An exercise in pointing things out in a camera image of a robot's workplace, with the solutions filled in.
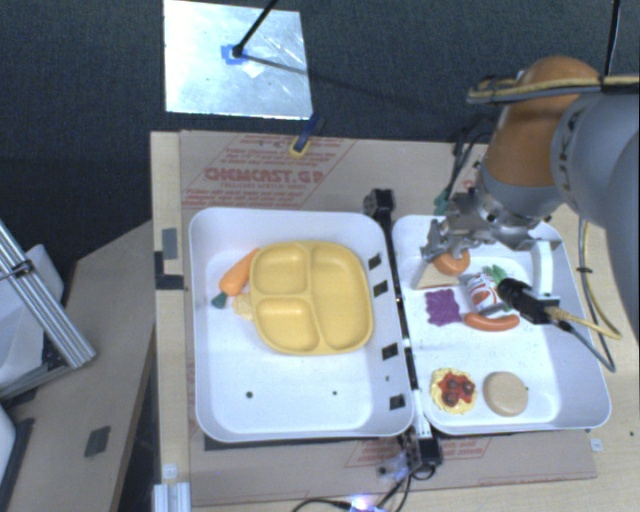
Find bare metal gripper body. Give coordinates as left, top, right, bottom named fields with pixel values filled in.
left=442, top=192, right=545, bottom=252

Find orange round toy food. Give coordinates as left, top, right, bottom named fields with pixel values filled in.
left=431, top=248, right=472, bottom=276

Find tan triangular bread slice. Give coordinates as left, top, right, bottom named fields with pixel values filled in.
left=412, top=261, right=462, bottom=291

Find red and white can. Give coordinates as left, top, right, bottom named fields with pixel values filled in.
left=461, top=272, right=502, bottom=313

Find purple grapes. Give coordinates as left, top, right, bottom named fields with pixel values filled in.
left=424, top=288, right=463, bottom=328

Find thin black and white rod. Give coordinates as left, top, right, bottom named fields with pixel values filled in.
left=378, top=209, right=432, bottom=443

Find orange sausage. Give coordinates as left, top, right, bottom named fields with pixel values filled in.
left=463, top=311, right=522, bottom=333

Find white plastic tray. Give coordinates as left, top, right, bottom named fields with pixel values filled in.
left=391, top=214, right=613, bottom=437
left=188, top=206, right=416, bottom=444

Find yellow divided plate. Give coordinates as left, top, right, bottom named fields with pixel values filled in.
left=248, top=240, right=375, bottom=357

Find yellow spaghetti with meatballs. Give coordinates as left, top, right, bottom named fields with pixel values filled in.
left=429, top=367, right=478, bottom=416

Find tan round biscuit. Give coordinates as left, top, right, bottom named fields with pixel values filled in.
left=482, top=370, right=530, bottom=418

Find brown cardboard board red print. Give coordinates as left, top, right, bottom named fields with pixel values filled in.
left=178, top=129, right=599, bottom=507

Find orange carrot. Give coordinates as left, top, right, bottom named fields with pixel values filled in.
left=210, top=247, right=261, bottom=309

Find pale yellow toy food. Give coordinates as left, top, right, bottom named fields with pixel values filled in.
left=231, top=293, right=257, bottom=322

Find black cylinder on white bracket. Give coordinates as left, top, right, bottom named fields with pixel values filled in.
left=496, top=238, right=562, bottom=326

